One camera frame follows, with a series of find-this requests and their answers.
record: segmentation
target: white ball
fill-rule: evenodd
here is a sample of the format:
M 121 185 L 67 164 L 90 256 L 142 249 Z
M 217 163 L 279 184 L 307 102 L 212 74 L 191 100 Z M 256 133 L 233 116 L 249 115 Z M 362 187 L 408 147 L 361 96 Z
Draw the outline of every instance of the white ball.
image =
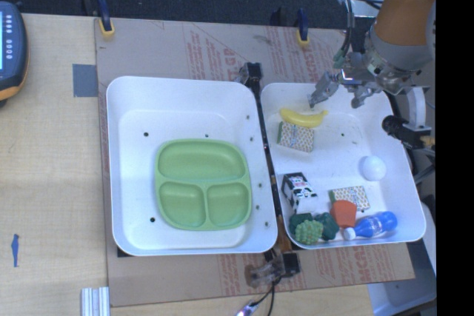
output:
M 369 155 L 362 164 L 362 174 L 368 181 L 380 181 L 387 174 L 387 166 L 376 155 Z

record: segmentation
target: wooden table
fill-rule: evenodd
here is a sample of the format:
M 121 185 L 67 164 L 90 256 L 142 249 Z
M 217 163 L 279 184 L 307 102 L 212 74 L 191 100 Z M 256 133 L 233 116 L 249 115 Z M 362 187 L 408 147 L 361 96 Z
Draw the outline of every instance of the wooden table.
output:
M 73 94 L 73 65 L 96 64 L 93 18 L 25 14 L 24 20 L 27 82 L 0 109 L 0 315 L 79 316 L 81 289 L 107 286 L 98 101 Z M 234 315 L 251 299 L 129 306 L 110 314 Z M 269 307 L 267 299 L 254 315 Z M 277 293 L 272 315 L 372 313 L 367 286 L 360 285 Z

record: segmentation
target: electronic device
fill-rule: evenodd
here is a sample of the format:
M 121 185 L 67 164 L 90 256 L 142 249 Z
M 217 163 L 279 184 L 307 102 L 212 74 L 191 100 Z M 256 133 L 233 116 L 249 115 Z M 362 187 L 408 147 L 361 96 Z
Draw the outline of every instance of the electronic device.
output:
M 17 6 L 0 1 L 0 107 L 23 87 L 30 49 L 24 20 Z

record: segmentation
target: blue clamp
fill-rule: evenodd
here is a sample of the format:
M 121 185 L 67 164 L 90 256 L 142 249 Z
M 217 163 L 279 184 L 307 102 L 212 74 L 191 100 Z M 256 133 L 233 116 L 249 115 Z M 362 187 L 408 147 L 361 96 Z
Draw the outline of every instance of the blue clamp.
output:
M 97 2 L 99 3 L 99 15 L 101 16 L 99 20 L 99 25 L 102 34 L 104 34 L 105 36 L 111 36 L 115 33 L 116 30 L 113 26 L 112 20 L 110 19 L 107 2 L 105 0 L 97 0 Z
M 310 43 L 310 37 L 308 36 L 308 17 L 303 8 L 298 10 L 298 30 L 296 37 L 301 47 L 305 47 Z

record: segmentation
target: cardboard sheet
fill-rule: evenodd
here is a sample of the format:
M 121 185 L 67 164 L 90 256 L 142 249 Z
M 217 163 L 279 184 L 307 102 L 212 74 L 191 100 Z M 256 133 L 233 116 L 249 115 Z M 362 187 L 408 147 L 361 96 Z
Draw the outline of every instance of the cardboard sheet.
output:
M 120 254 L 111 226 L 106 89 L 122 75 L 234 81 L 246 62 L 261 63 L 262 87 L 273 82 L 316 83 L 325 70 L 333 70 L 333 56 L 344 34 L 310 30 L 310 43 L 303 48 L 292 27 L 133 19 L 113 19 L 113 23 L 113 36 L 101 34 L 98 20 L 94 27 L 111 306 L 266 292 L 266 286 L 248 286 L 244 277 L 246 266 L 264 264 L 262 254 Z M 301 273 L 283 279 L 277 292 L 414 278 L 405 243 L 298 250 L 298 256 Z

